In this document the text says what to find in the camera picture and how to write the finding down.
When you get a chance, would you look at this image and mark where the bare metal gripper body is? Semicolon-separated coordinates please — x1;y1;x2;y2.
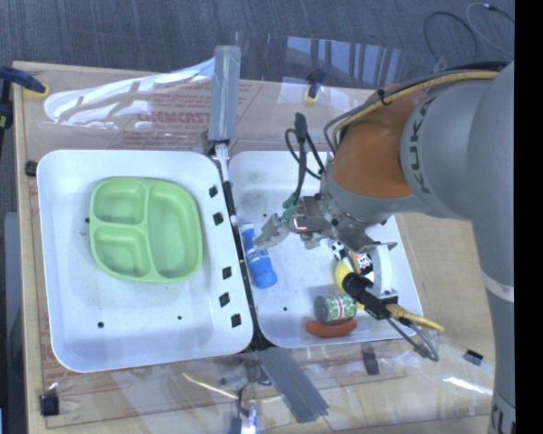
282;193;377;253

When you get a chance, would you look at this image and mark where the blue plastic bottle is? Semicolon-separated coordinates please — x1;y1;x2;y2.
239;222;279;290

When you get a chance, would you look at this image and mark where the yellow banana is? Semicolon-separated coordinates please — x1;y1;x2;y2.
334;259;367;312

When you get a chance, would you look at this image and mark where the black and white cow carton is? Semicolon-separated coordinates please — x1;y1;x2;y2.
329;239;375;280

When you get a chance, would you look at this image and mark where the white plastic tray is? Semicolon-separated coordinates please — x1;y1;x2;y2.
35;148;254;374
227;150;424;350

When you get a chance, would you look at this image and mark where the green and red can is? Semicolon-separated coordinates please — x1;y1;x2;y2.
313;292;358;325

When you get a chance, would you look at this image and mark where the green divided plate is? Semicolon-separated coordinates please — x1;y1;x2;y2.
88;176;205;284

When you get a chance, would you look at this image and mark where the orange sausage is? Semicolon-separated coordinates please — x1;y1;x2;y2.
304;317;359;339

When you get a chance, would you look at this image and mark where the brown cardboard board red print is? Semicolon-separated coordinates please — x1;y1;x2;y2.
20;66;495;429

